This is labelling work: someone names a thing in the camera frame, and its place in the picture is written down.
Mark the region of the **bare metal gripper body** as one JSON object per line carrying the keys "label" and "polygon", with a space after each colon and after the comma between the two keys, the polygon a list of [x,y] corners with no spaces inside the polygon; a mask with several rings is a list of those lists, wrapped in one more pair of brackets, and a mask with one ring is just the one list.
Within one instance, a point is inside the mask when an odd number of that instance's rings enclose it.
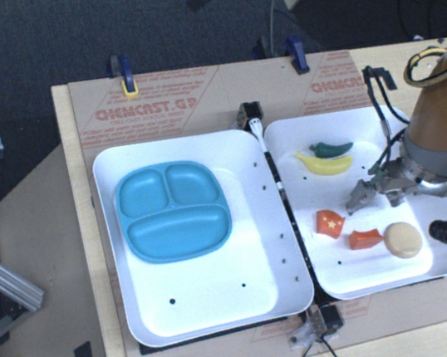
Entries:
{"label": "bare metal gripper body", "polygon": [[447,194],[447,177],[431,173],[407,157],[399,157],[380,166],[371,182],[376,191],[383,195],[386,191],[398,188],[407,188],[406,196]]}

